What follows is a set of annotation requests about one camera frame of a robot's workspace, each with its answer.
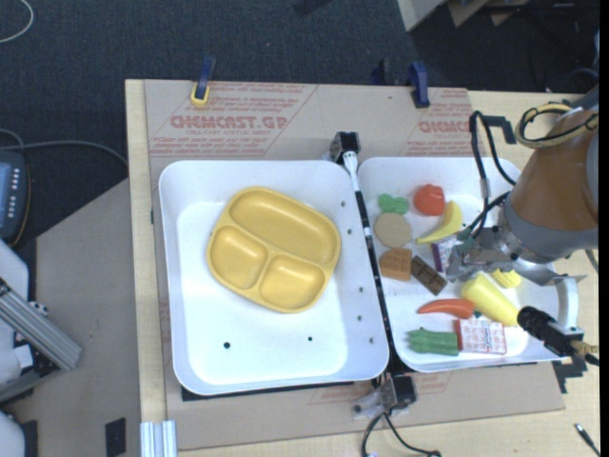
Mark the black cylinder on white bracket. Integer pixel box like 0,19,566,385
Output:
512,257,587,357

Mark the red and white carton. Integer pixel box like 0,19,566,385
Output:
453,317,508,356

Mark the yellow banana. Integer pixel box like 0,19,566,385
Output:
416,200,464,246

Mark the white plastic tray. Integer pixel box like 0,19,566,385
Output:
356,155,575,373
158,159,391,396

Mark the green toy asparagus bundle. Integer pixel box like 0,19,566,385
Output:
405,328,461,357

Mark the brown cardboard board red print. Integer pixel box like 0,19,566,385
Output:
142,79,567,451

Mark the brown chocolate bar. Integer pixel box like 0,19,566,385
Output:
410,254,449,297

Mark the purple and white packet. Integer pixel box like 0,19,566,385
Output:
430,235,461,273

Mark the yellow squeeze bottle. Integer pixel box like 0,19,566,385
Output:
460,273,521,328

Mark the beige round biscuit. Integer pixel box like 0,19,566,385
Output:
372,211,414,249

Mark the yellow toy corn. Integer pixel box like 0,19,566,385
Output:
490,268,522,289

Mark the orange toy waffle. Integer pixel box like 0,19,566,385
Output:
378,248,414,283

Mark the orange carrot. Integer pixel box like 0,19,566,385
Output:
417,298,477,320

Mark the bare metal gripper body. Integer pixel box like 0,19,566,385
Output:
462,228,523,267

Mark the thin black and white rod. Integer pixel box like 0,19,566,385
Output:
343,150,397,376

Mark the green toy broccoli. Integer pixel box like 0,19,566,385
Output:
377,193,411,216

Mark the yellow divided plate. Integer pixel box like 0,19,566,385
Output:
205,186,343,315

